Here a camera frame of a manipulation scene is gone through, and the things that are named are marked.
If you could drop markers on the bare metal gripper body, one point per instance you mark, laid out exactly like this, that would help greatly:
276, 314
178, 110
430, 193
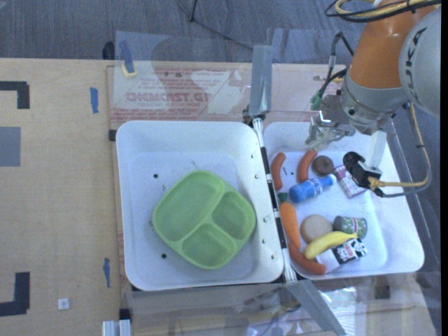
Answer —
334, 112

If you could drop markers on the blue toy bottle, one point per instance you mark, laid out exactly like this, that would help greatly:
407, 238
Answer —
308, 189

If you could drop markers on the white plastic tray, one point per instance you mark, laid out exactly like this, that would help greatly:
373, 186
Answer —
392, 229
175, 145

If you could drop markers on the orange toy sausage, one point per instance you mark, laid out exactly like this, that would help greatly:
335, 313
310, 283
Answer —
305, 166
278, 170
308, 262

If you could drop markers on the yellow banana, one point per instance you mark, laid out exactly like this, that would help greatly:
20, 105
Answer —
327, 243

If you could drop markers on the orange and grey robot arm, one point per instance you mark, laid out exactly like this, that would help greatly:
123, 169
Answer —
379, 54

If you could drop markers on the green divided plate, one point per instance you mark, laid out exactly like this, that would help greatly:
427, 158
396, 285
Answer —
196, 215

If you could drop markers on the brown cardboard board red print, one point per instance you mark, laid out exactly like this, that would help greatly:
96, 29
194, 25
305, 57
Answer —
182, 93

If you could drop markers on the orange toy carrot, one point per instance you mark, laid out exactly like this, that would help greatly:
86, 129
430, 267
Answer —
290, 220

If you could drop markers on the red and white carton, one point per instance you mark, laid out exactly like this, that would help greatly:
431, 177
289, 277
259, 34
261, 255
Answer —
348, 184

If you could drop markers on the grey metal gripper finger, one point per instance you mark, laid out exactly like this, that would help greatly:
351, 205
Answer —
312, 133
327, 138

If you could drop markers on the black cylinder on white bracket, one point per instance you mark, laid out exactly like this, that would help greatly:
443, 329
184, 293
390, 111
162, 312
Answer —
360, 171

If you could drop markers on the green and white can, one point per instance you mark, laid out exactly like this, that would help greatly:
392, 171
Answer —
351, 225

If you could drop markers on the brown toy doughnut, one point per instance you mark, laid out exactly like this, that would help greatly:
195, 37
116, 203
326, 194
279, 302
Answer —
322, 165

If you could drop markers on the tan round toy biscuit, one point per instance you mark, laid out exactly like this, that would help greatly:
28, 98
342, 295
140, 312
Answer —
315, 227

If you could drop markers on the cow print milk carton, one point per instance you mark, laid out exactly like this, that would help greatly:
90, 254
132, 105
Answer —
350, 252

